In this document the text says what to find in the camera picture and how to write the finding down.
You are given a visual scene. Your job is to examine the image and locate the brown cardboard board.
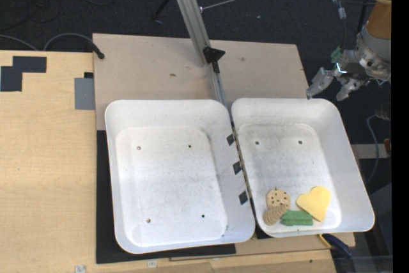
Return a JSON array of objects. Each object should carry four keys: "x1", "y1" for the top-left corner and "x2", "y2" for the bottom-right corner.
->
[{"x1": 92, "y1": 33, "x2": 357, "y2": 263}]

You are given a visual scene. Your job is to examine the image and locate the tan ridged biscuit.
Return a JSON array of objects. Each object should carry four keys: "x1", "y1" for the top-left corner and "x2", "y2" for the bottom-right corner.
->
[{"x1": 262, "y1": 203, "x2": 289, "y2": 226}]

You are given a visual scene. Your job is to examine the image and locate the white plastic tray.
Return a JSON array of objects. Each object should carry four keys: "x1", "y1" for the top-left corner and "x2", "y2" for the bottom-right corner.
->
[
  {"x1": 230, "y1": 97, "x2": 376, "y2": 238},
  {"x1": 104, "y1": 98, "x2": 256, "y2": 254}
]

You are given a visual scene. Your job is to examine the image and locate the tan chocolate chip cookie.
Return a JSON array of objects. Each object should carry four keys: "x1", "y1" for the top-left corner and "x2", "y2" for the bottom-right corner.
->
[{"x1": 265, "y1": 187, "x2": 291, "y2": 210}]

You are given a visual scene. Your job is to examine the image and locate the yellow heart-shaped slice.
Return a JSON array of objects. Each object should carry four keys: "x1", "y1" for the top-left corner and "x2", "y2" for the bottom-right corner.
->
[{"x1": 295, "y1": 185, "x2": 332, "y2": 222}]

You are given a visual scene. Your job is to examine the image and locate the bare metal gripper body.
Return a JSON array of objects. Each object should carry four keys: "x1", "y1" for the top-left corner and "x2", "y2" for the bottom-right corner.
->
[{"x1": 332, "y1": 49, "x2": 392, "y2": 83}]

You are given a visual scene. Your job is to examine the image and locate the green toy vegetable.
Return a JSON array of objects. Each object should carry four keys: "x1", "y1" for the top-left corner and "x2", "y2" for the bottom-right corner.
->
[{"x1": 280, "y1": 209, "x2": 314, "y2": 228}]

